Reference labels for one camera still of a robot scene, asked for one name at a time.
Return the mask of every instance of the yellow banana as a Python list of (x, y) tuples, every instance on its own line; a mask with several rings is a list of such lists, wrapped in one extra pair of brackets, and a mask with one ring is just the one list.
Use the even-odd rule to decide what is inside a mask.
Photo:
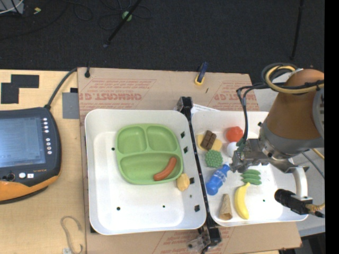
[(249, 185), (250, 183), (246, 183), (245, 185), (238, 187), (238, 189), (235, 191), (234, 196), (235, 210), (237, 211), (238, 215), (243, 219), (249, 218), (249, 213), (245, 204), (246, 190)]

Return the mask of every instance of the black carpet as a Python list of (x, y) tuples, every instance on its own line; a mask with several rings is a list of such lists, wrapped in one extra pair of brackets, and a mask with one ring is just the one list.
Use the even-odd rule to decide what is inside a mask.
[(287, 62), (324, 71), (325, 0), (24, 0), (23, 14), (0, 14), (0, 68), (71, 70), (86, 66), (250, 74)]

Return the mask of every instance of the green divided plate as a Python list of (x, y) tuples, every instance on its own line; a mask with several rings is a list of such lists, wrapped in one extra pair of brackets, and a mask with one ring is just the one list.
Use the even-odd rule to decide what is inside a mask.
[[(115, 140), (115, 152), (122, 176), (132, 184), (161, 184), (176, 180), (183, 171), (178, 140), (171, 129), (160, 124), (133, 124), (121, 128)], [(170, 157), (177, 162), (163, 180), (153, 175), (161, 172)]]

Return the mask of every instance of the blue toy bottle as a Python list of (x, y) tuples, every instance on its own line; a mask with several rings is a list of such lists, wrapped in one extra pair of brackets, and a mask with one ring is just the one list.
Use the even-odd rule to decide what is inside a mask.
[(208, 183), (206, 183), (207, 194), (214, 196), (218, 192), (219, 188), (226, 181), (227, 171), (229, 170), (229, 166), (227, 164), (223, 164), (221, 168), (213, 173)]

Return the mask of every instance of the cardboard box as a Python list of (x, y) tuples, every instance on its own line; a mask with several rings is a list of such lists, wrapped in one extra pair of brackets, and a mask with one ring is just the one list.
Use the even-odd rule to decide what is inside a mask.
[[(192, 97), (194, 104), (217, 110), (241, 111), (236, 94), (239, 87), (250, 85), (248, 75), (207, 72), (204, 83), (194, 83), (197, 72), (156, 70), (78, 68), (81, 141), (84, 172), (84, 202), (88, 253), (191, 253), (187, 242), (197, 230), (143, 232), (105, 236), (91, 232), (88, 216), (86, 166), (86, 114), (97, 108), (173, 110), (181, 96)], [(254, 93), (247, 95), (247, 109), (259, 111)], [(220, 227), (222, 242), (209, 253), (248, 253), (297, 248), (300, 236), (293, 222)]]

